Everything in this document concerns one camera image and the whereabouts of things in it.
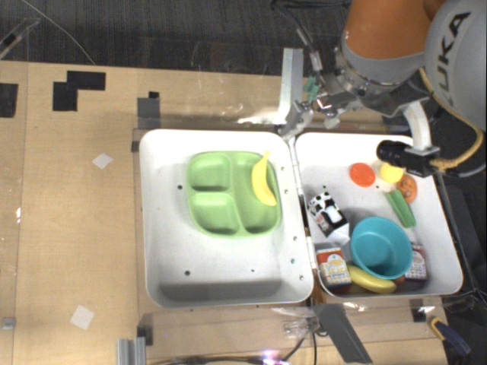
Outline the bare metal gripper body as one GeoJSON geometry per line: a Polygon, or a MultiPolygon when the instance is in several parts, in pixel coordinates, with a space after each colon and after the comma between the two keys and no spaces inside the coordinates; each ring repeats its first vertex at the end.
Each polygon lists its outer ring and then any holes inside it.
{"type": "Polygon", "coordinates": [[[396,105],[390,93],[396,89],[396,82],[365,74],[349,61],[342,49],[335,51],[335,57],[333,72],[320,79],[313,108],[329,119],[361,107],[382,116],[393,116],[396,105]]]}

